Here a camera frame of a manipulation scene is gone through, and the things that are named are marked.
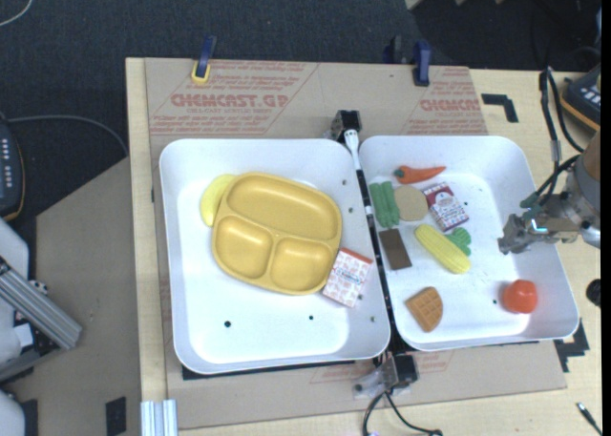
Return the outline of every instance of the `red tomato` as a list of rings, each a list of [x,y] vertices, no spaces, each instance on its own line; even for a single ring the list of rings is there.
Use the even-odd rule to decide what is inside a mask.
[[[530,314],[537,307],[537,287],[529,280],[516,280],[503,290],[502,300],[507,310]]]

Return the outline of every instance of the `blue clamp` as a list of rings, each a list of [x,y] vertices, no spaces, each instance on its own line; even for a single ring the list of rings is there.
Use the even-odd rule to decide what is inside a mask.
[[[193,71],[191,71],[191,79],[194,83],[201,85],[208,81],[208,77],[210,76],[209,61],[212,58],[212,54],[214,54],[214,49],[216,46],[216,35],[207,35],[203,40],[200,60],[196,61],[195,65],[193,65]]]
[[[417,87],[428,87],[429,65],[431,64],[431,46],[427,41],[421,39],[413,45],[413,83]]]

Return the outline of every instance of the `toy bread slice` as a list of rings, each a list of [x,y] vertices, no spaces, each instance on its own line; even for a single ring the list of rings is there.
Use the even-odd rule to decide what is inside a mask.
[[[439,325],[443,316],[443,302],[435,287],[427,287],[406,300],[405,305],[422,329],[429,333]]]
[[[429,224],[419,225],[414,234],[427,251],[451,272],[466,273],[471,268],[469,257]]]

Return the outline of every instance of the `toy carrot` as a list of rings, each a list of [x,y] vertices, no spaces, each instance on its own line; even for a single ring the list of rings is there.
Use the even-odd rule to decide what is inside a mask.
[[[433,166],[431,168],[412,168],[411,166],[402,165],[397,168],[393,174],[397,180],[403,184],[416,183],[418,181],[428,180],[436,175],[439,175],[446,169],[445,166]]]

